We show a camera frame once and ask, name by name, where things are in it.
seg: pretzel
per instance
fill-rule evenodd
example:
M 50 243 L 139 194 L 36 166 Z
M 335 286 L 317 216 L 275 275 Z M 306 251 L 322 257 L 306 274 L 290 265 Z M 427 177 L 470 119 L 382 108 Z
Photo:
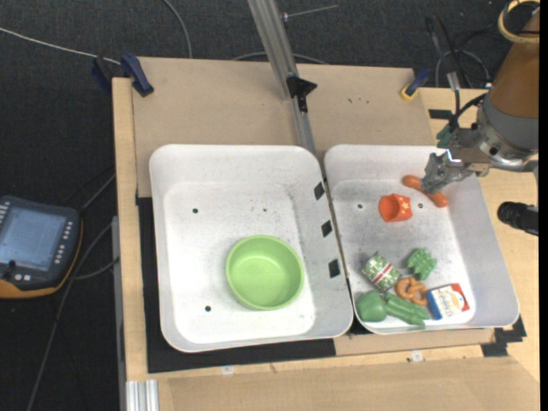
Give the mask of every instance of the pretzel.
M 428 289 L 414 277 L 401 278 L 396 283 L 395 289 L 396 294 L 405 300 L 412 301 L 421 306 L 428 305 L 428 300 L 426 299 L 426 291 Z

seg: black bracket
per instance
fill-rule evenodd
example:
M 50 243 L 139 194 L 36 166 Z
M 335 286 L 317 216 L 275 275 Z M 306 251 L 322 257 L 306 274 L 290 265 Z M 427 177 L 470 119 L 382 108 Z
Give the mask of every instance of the black bracket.
M 525 326 L 521 320 L 521 315 L 515 323 L 512 324 L 512 329 L 505 330 L 500 327 L 495 328 L 495 342 L 491 344 L 481 344 L 481 350 L 485 357 L 491 356 L 508 356 L 508 343 L 522 343 L 523 337 L 526 337 Z
M 318 84 L 314 84 L 313 82 L 310 82 L 308 80 L 301 79 L 294 74 L 290 74 L 285 82 L 288 85 L 291 98 L 294 98 L 295 96 L 297 97 L 299 110 L 303 113 L 307 113 L 307 96 L 314 88 L 318 86 Z

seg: wooden table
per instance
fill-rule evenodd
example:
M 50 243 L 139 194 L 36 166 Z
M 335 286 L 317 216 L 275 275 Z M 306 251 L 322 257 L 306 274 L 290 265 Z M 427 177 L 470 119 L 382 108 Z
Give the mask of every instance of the wooden table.
M 480 344 L 493 329 L 345 335 L 337 356 L 179 372 L 149 373 L 135 197 L 150 196 L 147 164 L 167 143 L 295 145 L 290 103 L 281 99 L 268 63 L 141 58 L 155 93 L 141 98 L 114 79 L 114 124 L 120 221 L 123 359 L 128 382 L 158 381 L 162 411 L 213 409 L 539 409 L 538 238 L 499 223 L 505 200 L 536 202 L 532 175 L 492 171 L 481 185 L 527 331 L 509 356 L 486 358 Z M 308 98 L 321 161 L 338 143 L 430 145 L 443 123 L 428 109 L 451 109 L 446 89 L 423 88 L 409 103 L 399 90 L 410 69 L 299 66 L 319 84 Z M 462 102 L 479 91 L 463 91 Z M 468 112 L 462 121 L 474 119 Z M 422 362 L 409 362 L 413 358 Z

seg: green toy vegetable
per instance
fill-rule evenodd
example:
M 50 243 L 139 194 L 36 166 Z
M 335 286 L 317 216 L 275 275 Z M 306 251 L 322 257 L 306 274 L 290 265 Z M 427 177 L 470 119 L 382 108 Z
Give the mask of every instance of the green toy vegetable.
M 437 263 L 438 261 L 433 259 L 430 253 L 424 248 L 419 248 L 409 257 L 408 268 L 417 274 L 419 280 L 426 280 Z
M 430 318 L 428 311 L 419 305 L 387 293 L 383 298 L 376 291 L 369 291 L 356 302 L 356 312 L 362 321 L 383 321 L 387 315 L 399 318 L 410 325 L 425 325 Z

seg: white object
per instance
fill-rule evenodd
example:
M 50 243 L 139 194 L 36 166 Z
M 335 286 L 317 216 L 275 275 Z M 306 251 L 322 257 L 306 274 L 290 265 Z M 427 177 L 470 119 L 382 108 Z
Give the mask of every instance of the white object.
M 152 154 L 150 173 L 160 322 L 174 348 L 199 352 L 336 337 L 350 327 L 348 285 L 335 230 L 322 230 L 334 227 L 327 195 L 316 193 L 323 190 L 322 174 L 310 152 L 167 145 Z M 273 235 L 301 257 L 306 279 L 290 305 L 255 311 L 230 291 L 225 260 L 250 235 Z
M 374 287 L 360 272 L 376 252 L 404 274 L 408 256 L 425 247 L 438 265 L 423 282 L 429 289 L 459 283 L 470 305 L 464 313 L 427 320 L 428 331 L 504 327 L 519 314 L 518 301 L 477 178 L 450 184 L 450 204 L 436 207 L 423 193 L 402 184 L 424 176 L 433 146 L 340 145 L 325 155 L 325 173 L 337 220 L 353 301 Z M 411 198 L 413 216 L 386 223 L 378 213 L 384 195 Z M 420 331 L 400 319 L 361 322 L 375 333 Z

